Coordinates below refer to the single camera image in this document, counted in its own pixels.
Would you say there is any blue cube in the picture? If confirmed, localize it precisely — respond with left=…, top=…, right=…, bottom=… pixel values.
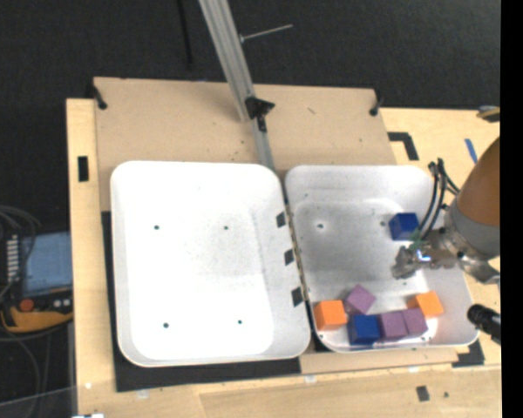
left=388, top=212, right=421, bottom=241
left=347, top=313, right=382, bottom=347

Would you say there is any purple cube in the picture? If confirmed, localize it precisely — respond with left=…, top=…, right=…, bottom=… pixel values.
left=344, top=283, right=377, bottom=316
left=401, top=307, right=430, bottom=337
left=377, top=311, right=409, bottom=340

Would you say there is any white plastic tray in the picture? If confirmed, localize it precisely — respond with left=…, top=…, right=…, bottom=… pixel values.
left=109, top=159, right=312, bottom=368
left=283, top=164, right=481, bottom=354

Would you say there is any brown flat board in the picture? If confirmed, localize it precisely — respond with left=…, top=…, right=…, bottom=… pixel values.
left=91, top=76, right=461, bottom=376

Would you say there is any orange cube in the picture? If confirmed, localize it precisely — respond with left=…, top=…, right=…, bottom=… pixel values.
left=406, top=290, right=445, bottom=319
left=313, top=299, right=350, bottom=332

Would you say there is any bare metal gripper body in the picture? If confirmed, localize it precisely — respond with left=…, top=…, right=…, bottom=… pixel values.
left=416, top=227, right=468, bottom=271

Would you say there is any black cylinder on white bracket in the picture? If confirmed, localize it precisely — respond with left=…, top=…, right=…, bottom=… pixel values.
left=459, top=255, right=501, bottom=346

